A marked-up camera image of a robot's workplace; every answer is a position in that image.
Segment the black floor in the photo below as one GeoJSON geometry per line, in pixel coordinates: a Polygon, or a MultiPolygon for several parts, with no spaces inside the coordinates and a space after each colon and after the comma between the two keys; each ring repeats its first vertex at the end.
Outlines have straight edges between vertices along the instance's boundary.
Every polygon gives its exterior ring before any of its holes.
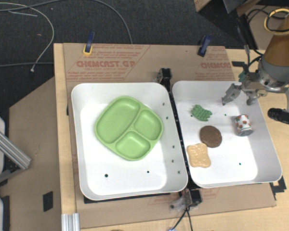
{"type": "MultiPolygon", "coordinates": [[[[48,0],[0,0],[32,5],[48,0]]],[[[212,0],[199,13],[193,0],[100,0],[115,8],[125,19],[134,44],[196,45],[211,34],[211,45],[242,48],[235,20],[222,0],[212,0]]],[[[289,0],[262,0],[258,4],[288,6],[289,0]]],[[[0,9],[11,5],[0,5],[0,9]]],[[[107,6],[89,0],[65,0],[36,7],[48,16],[55,29],[54,42],[84,43],[88,32],[96,32],[96,43],[130,40],[121,19],[107,6]]],[[[36,61],[52,37],[48,21],[32,10],[0,12],[0,64],[36,61]]],[[[40,62],[53,62],[52,46],[40,62]]],[[[10,106],[53,77],[52,65],[0,67],[0,115],[10,106]]]]}

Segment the can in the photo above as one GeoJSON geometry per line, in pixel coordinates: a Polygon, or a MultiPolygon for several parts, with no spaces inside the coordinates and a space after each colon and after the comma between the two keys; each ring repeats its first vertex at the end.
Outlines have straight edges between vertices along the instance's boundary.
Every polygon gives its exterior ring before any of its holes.
{"type": "Polygon", "coordinates": [[[248,136],[253,133],[248,115],[238,115],[235,119],[238,136],[248,136]]]}

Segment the blue clamp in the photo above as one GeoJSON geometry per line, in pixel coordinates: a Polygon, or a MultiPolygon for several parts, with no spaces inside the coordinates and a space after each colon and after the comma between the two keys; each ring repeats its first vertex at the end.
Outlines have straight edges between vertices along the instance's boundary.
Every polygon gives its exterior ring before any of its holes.
{"type": "Polygon", "coordinates": [[[83,47],[83,54],[85,55],[91,55],[92,53],[92,48],[93,48],[93,40],[94,40],[94,37],[95,37],[95,32],[90,32],[89,33],[89,36],[88,36],[88,42],[87,44],[85,44],[85,46],[83,47]]]}
{"type": "Polygon", "coordinates": [[[211,35],[205,35],[203,36],[200,44],[201,44],[201,47],[200,49],[198,50],[198,55],[199,56],[204,56],[206,54],[206,51],[207,51],[207,47],[208,45],[210,44],[210,41],[212,40],[212,36],[211,35]]]}

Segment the wooden table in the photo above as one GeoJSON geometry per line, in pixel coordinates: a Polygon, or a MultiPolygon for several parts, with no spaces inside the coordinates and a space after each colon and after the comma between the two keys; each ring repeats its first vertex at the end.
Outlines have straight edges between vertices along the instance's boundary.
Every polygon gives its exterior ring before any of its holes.
{"type": "MultiPolygon", "coordinates": [[[[244,61],[246,55],[243,50],[227,50],[231,61],[244,61]]],[[[75,189],[72,168],[72,154],[70,143],[70,130],[68,116],[66,115],[67,95],[65,79],[65,61],[63,44],[54,44],[55,61],[55,86],[57,104],[58,123],[58,149],[60,166],[61,185],[61,210],[62,214],[76,213],[75,189]]],[[[235,77],[241,72],[241,68],[232,67],[235,77]]],[[[277,195],[277,206],[272,208],[252,209],[213,215],[194,216],[192,223],[197,231],[269,231],[288,230],[289,231],[289,125],[269,119],[266,112],[269,108],[286,107],[286,97],[282,94],[269,93],[267,97],[259,99],[265,121],[275,145],[280,163],[283,169],[283,176],[287,190],[277,195]]],[[[100,227],[86,229],[90,231],[166,231],[167,228],[175,224],[177,219],[167,219],[159,221],[148,221],[141,223],[117,225],[111,227],[100,227]]],[[[189,230],[189,222],[184,218],[177,230],[189,230]]]]}

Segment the robotic arm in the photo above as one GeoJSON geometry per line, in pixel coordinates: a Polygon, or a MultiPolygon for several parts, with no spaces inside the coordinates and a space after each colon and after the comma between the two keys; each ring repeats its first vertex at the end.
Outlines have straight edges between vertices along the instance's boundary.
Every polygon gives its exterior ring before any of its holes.
{"type": "Polygon", "coordinates": [[[225,105],[233,101],[241,91],[248,96],[247,105],[253,104],[259,97],[266,96],[268,92],[285,93],[287,108],[271,108],[268,116],[289,124],[289,10],[272,11],[264,21],[264,28],[274,36],[264,55],[260,57],[258,69],[254,73],[245,69],[239,75],[242,84],[232,84],[222,97],[222,103],[225,105]],[[271,30],[268,28],[268,19],[277,12],[288,12],[288,15],[277,30],[271,30]]]}

